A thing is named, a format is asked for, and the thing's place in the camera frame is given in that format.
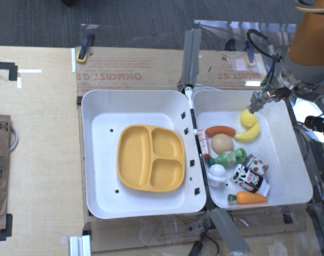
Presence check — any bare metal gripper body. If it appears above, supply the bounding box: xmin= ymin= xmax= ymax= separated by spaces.
xmin=267 ymin=72 xmax=324 ymax=102

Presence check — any yellow lemon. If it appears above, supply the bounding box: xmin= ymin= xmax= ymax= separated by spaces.
xmin=240 ymin=108 xmax=259 ymax=129

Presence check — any yellow banana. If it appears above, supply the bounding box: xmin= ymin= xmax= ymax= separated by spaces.
xmin=234 ymin=122 xmax=262 ymax=143

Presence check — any orange sausage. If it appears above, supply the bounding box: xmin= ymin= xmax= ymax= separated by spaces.
xmin=205 ymin=125 xmax=236 ymax=138

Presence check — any white plastic tray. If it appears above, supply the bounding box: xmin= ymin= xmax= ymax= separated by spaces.
xmin=192 ymin=89 xmax=314 ymax=211
xmin=81 ymin=89 xmax=207 ymax=220

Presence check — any tan bread bun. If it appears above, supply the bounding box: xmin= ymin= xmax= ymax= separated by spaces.
xmin=210 ymin=133 xmax=235 ymax=155

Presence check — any strawberry print can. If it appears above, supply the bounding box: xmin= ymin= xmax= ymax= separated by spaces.
xmin=242 ymin=154 xmax=270 ymax=177

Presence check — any green bottle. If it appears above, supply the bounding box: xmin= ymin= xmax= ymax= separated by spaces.
xmin=207 ymin=148 xmax=248 ymax=168

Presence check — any orange and white carton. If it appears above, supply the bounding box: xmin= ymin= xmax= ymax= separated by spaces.
xmin=197 ymin=129 xmax=211 ymax=161

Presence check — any black and white milk carton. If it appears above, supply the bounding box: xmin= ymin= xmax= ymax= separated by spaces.
xmin=229 ymin=164 xmax=271 ymax=197

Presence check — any white toy bottle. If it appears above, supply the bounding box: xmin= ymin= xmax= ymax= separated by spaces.
xmin=207 ymin=164 xmax=227 ymax=188

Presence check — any orange carrot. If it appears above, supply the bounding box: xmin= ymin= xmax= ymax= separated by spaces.
xmin=227 ymin=191 xmax=269 ymax=205

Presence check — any brown cardboard board red print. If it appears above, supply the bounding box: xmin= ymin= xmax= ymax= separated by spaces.
xmin=75 ymin=45 xmax=307 ymax=252

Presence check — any orange divided plate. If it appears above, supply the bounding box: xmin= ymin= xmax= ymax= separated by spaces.
xmin=116 ymin=124 xmax=186 ymax=193

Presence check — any black cylinder on white bracket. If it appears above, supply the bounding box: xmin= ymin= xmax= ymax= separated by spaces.
xmin=304 ymin=115 xmax=324 ymax=136

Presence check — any black block with thin wires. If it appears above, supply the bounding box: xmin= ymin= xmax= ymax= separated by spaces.
xmin=187 ymin=239 xmax=204 ymax=256

